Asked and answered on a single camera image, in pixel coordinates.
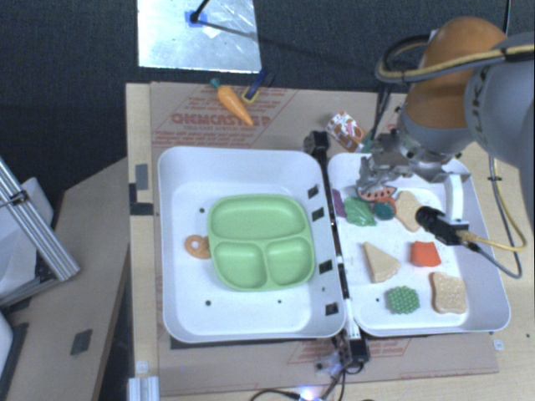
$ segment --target green divided plate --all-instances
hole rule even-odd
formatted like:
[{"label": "green divided plate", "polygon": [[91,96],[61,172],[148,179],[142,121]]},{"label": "green divided plate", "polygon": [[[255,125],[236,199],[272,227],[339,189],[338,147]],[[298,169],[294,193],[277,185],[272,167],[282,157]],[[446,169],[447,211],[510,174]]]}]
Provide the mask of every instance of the green divided plate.
[{"label": "green divided plate", "polygon": [[290,288],[313,274],[312,233],[303,208],[285,195],[236,195],[208,213],[217,275],[241,291]]}]

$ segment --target orange ring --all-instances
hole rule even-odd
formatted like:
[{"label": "orange ring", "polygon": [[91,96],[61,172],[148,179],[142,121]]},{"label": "orange ring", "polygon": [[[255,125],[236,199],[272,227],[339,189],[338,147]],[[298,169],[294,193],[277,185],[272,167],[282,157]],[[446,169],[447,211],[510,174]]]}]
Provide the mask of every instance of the orange ring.
[{"label": "orange ring", "polygon": [[210,247],[208,245],[208,236],[200,235],[188,236],[184,242],[184,247],[195,258],[210,258]]}]

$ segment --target wooden table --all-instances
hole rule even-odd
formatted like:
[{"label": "wooden table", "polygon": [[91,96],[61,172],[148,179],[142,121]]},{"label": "wooden table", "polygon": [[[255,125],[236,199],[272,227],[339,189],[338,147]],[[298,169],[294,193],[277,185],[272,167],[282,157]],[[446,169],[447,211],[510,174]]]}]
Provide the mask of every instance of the wooden table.
[{"label": "wooden table", "polygon": [[55,231],[81,271],[8,315],[28,324],[8,401],[99,399],[128,276],[126,178],[122,160],[66,191]]}]

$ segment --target orange toy block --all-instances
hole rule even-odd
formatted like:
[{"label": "orange toy block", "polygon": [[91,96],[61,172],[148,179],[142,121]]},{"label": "orange toy block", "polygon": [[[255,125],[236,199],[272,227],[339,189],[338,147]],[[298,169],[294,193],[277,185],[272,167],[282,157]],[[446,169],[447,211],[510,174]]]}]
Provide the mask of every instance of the orange toy block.
[{"label": "orange toy block", "polygon": [[435,242],[416,241],[410,248],[410,261],[416,266],[434,267],[442,263]]}]

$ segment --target snack package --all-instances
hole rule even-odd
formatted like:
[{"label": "snack package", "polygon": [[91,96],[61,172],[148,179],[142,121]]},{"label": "snack package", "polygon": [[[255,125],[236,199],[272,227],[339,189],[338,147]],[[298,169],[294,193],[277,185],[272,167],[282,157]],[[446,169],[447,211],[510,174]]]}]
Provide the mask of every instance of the snack package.
[{"label": "snack package", "polygon": [[325,130],[337,140],[347,151],[359,150],[360,143],[368,134],[366,129],[360,126],[345,111],[336,114],[327,124]]}]

